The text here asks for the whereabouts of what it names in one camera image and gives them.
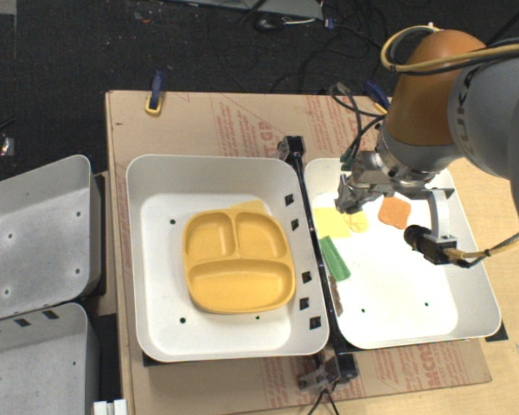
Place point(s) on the black cylinder on white bracket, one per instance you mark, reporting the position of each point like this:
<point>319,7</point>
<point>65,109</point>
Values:
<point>432,242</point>

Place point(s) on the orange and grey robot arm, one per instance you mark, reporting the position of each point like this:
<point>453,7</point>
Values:
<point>432,102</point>

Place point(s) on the green cylinder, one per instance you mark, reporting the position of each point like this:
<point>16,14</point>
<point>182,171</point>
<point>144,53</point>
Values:
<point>335,259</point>

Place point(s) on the brown bar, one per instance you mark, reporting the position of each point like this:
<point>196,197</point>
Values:
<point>336,296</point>

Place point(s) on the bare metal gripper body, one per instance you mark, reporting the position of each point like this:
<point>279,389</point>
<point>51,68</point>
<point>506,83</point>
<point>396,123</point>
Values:
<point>374,175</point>

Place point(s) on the white plastic tray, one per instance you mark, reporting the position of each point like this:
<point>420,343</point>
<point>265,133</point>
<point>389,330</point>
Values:
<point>398,283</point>
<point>164,275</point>

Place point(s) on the pale yellow flat square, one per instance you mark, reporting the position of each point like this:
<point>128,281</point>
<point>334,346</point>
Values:
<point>328,223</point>

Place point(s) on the thin black rod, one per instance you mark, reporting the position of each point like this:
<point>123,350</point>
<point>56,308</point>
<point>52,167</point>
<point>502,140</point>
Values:
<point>315,236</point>

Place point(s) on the brown cardboard board red print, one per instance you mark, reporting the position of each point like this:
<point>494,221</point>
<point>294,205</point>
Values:
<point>225,123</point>

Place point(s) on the orange bread slice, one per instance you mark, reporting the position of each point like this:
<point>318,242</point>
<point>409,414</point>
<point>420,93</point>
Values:
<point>393,213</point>

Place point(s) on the yellow divided plate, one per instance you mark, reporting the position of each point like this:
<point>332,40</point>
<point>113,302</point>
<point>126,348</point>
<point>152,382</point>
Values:
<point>238,270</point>

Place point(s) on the yellow round biscuit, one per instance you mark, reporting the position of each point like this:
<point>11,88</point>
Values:
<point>360,223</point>

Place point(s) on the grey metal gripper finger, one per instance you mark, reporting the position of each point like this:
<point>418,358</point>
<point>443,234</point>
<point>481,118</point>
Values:
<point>342,197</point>
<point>358,200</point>

